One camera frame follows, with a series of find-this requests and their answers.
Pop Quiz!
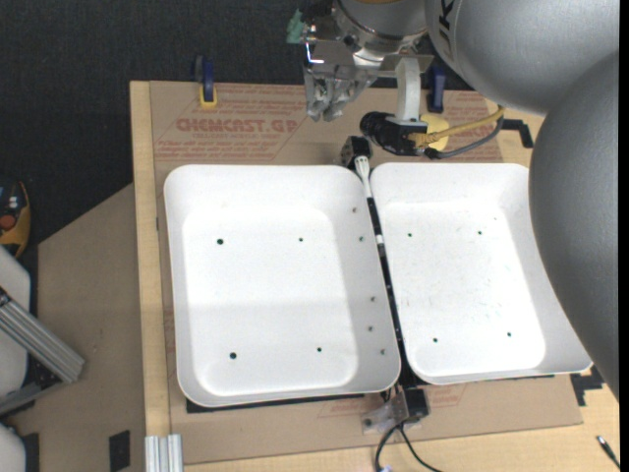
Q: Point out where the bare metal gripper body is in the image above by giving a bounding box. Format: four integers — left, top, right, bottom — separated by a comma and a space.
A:
302, 6, 434, 87

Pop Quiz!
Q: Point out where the brown cardboard board red print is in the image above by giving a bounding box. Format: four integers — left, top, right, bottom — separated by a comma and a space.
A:
148, 80, 586, 465

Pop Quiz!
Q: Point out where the thin black and white rod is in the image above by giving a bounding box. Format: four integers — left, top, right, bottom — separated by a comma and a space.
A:
354, 156, 410, 388

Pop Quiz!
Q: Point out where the white plastic tray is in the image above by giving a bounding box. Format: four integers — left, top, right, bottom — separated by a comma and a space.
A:
162, 163, 402, 408
368, 161, 595, 386

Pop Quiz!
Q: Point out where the black cylinder on white bracket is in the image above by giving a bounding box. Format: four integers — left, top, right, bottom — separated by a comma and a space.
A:
359, 55, 436, 157

